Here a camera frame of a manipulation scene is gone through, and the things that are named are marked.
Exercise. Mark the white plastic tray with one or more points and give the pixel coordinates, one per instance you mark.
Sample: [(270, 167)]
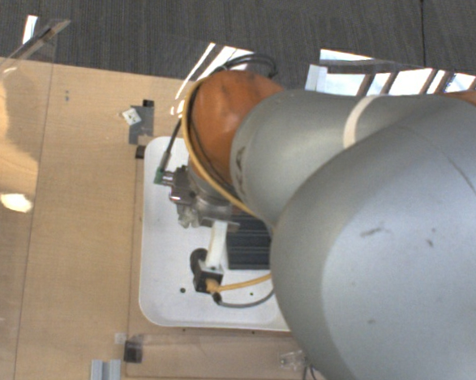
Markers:
[(164, 261)]

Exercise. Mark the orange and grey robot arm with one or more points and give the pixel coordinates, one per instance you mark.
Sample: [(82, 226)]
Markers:
[(381, 235)]

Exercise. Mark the black ribbed box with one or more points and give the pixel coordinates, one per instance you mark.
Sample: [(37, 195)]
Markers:
[(248, 247)]

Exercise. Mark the black cylinder on white bracket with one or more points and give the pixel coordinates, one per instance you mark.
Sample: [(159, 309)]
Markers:
[(217, 244)]

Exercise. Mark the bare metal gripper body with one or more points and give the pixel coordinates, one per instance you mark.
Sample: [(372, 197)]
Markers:
[(190, 196)]

